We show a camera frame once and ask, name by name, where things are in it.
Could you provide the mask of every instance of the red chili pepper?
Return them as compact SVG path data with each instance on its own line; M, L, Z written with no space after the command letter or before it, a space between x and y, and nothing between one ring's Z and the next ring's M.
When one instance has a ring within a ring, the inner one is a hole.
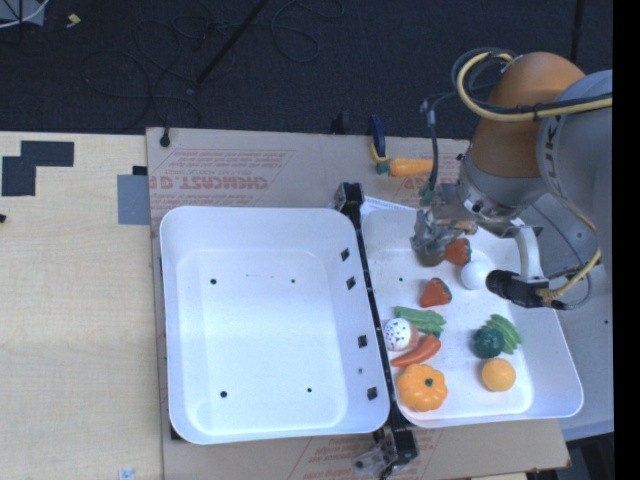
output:
M427 334L413 350L391 360L391 366L409 366L433 357L442 343L435 334Z

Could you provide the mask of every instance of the white cable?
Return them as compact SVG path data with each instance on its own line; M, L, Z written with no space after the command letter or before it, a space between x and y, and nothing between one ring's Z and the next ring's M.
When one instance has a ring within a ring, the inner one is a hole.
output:
M19 25L20 23L25 23L25 22L29 21L30 19L33 19L35 16L37 16L38 14L40 14L44 10L44 8L47 6L49 1L50 0L44 0L40 4L40 7L38 7L35 11L33 11L29 16L23 17L22 21L16 20L16 21L10 21L8 23L3 23L3 24L0 25L0 28L13 27L15 25Z

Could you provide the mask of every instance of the black fabric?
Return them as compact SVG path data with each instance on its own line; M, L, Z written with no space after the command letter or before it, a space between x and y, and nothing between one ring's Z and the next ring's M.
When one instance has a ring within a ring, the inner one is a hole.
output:
M259 1L51 0L43 26L0 28L0 129L330 133L342 113L346 133L376 114L389 136L428 137L420 103L471 49L577 46L586 73L612 68L613 0L584 0L578 21L578 0L269 0L197 86ZM438 107L440 137L476 123L456 98Z

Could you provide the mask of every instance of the orange fruit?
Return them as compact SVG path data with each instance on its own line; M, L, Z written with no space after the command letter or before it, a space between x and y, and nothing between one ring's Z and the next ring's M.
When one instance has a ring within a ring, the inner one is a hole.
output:
M502 357L489 359L482 366L482 382L491 391L506 391L515 381L513 365Z

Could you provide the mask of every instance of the cardboard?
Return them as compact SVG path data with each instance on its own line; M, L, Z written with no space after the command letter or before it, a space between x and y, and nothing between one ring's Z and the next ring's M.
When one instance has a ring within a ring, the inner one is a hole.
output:
M147 130L158 369L164 473L167 480L356 479L353 458L374 445L369 434L289 438L199 446L172 438L167 411L166 343L158 226L181 205L327 207L343 182L366 196L417 208L424 175L378 175L371 138L276 132ZM387 137L391 157L431 157L423 138ZM440 140L439 182L455 182L466 141ZM566 467L569 455L557 420L414 429L419 456L392 478L436 480Z

